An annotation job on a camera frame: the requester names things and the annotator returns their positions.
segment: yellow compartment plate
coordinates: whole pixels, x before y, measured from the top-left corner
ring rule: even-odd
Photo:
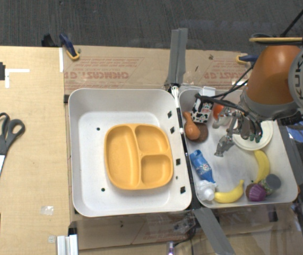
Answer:
[[[168,137],[155,125],[113,126],[105,136],[104,157],[111,182],[125,190],[161,187],[174,172]]]

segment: dark gray floor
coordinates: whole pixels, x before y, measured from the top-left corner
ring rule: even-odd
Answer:
[[[281,34],[303,0],[0,0],[0,45],[41,46],[66,33],[75,45],[169,48],[189,29],[187,49],[258,54],[256,32]],[[303,17],[288,33],[303,36]]]

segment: yellow banana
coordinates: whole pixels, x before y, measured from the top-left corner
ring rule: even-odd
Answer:
[[[244,180],[240,180],[240,183],[230,192],[215,192],[215,201],[217,201],[218,203],[235,202],[243,195],[243,183]]]
[[[254,180],[254,183],[259,183],[262,179],[269,175],[270,164],[266,153],[262,150],[255,150],[254,155],[258,164],[257,177],[256,180]]]

